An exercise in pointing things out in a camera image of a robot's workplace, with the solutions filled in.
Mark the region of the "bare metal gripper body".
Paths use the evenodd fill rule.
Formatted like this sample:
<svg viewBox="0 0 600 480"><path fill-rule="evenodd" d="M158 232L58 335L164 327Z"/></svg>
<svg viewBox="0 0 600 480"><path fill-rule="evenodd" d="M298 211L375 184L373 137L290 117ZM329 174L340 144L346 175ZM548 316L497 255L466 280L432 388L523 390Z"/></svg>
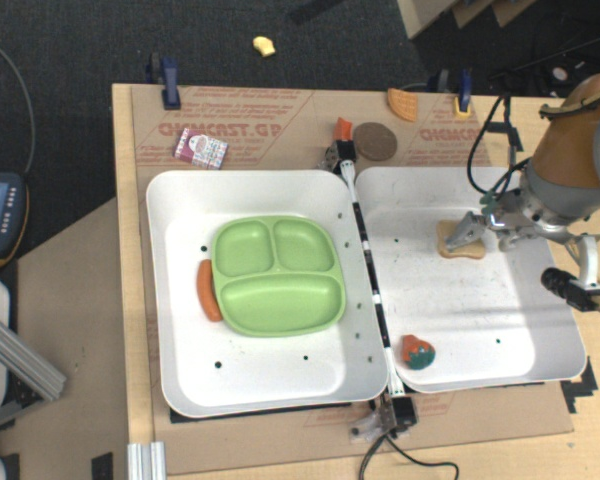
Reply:
<svg viewBox="0 0 600 480"><path fill-rule="evenodd" d="M489 191L481 197L481 205L486 224L495 233L519 229L525 234L523 239L544 238L556 243L567 243L574 237L568 229L573 219L551 210L528 188L499 195Z"/></svg>

